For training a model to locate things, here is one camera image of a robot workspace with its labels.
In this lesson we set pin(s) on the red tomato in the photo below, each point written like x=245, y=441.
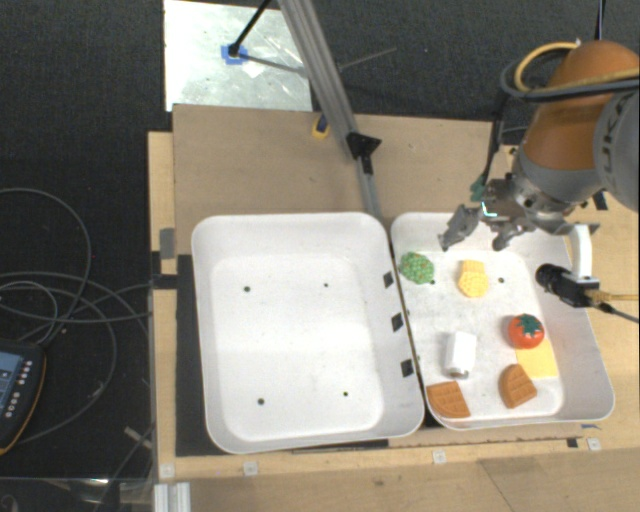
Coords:
x=525, y=332

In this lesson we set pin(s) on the orange biscuit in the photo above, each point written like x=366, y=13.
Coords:
x=448, y=401

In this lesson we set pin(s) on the yellow corn piece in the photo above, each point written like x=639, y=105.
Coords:
x=473, y=280

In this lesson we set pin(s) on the green grapes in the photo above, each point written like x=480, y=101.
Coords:
x=416, y=268

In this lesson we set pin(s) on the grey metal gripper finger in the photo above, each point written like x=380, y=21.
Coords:
x=507, y=237
x=461, y=225

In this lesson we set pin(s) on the yellow cheese slice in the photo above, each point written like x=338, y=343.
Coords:
x=540, y=362

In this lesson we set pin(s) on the white plastic tray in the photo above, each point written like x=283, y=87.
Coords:
x=485, y=320
x=300, y=340

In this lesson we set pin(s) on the brown biscuit wedge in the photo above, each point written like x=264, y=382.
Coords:
x=516, y=387

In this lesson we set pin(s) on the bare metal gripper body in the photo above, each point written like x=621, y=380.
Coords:
x=510, y=205

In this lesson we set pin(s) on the black cylinder on white bracket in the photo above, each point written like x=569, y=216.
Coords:
x=565, y=287

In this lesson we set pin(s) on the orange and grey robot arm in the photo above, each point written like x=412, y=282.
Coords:
x=570, y=130

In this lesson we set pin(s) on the brown cardboard board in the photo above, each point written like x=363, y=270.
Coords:
x=270, y=170

